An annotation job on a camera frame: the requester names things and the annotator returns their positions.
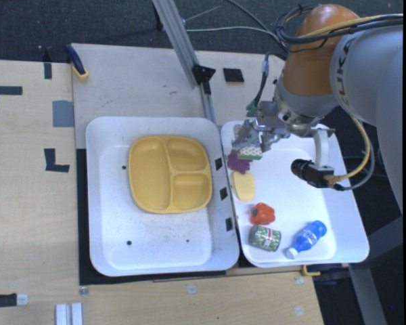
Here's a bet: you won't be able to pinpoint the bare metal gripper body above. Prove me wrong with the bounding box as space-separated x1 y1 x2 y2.
255 100 325 139

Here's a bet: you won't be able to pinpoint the green and white carton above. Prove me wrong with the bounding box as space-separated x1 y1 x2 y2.
237 145 263 162

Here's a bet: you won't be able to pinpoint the purple grapes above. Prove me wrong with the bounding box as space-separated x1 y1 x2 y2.
226 150 252 175

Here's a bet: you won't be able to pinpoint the yellow round biscuit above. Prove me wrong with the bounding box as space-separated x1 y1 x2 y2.
232 170 256 202

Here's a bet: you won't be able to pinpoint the white plastic tray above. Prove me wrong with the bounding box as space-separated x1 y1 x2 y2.
85 116 240 278
220 119 371 269

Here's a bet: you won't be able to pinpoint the orange bell pepper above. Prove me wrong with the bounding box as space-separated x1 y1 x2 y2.
250 202 276 225

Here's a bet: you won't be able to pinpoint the green and white can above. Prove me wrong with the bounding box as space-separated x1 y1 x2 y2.
248 224 282 253

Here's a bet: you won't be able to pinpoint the yellow divided plate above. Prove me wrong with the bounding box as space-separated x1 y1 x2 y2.
127 135 213 215

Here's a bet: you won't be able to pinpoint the blue bottle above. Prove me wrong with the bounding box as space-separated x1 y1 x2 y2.
284 219 328 260

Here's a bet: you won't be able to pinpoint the pale wood board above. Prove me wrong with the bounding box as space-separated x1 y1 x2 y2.
70 42 339 282

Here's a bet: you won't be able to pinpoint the black cylinder on white bracket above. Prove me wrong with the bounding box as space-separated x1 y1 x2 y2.
290 129 336 189

